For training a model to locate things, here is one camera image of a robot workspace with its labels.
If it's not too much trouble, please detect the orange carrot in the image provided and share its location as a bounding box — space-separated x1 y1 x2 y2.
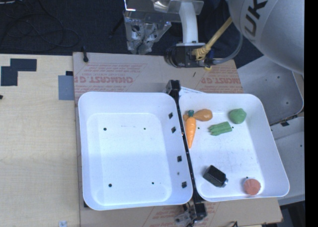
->
185 110 198 150

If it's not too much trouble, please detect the green toy pepper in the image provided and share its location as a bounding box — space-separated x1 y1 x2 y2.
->
228 108 247 125

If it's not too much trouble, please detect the green toy bean bunch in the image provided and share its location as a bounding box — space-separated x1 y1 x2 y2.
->
208 121 233 137

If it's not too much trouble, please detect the black box with silver cap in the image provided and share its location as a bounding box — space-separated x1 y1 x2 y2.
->
202 164 229 188

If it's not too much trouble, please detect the black cylinder on white bracket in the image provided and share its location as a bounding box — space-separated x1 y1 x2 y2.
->
164 0 215 69

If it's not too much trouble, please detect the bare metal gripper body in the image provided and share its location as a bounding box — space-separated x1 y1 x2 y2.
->
123 0 200 27

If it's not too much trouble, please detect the yellow-brown toy squash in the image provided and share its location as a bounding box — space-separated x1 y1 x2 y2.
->
182 108 214 123

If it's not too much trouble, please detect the thin black rod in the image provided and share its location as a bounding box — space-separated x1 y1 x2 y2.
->
173 92 200 205

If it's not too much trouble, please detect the brown cardboard board red print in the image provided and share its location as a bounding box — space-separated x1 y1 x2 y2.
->
72 51 284 227

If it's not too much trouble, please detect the white plastic tray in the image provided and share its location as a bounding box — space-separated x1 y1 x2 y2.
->
178 92 291 203
78 91 194 212

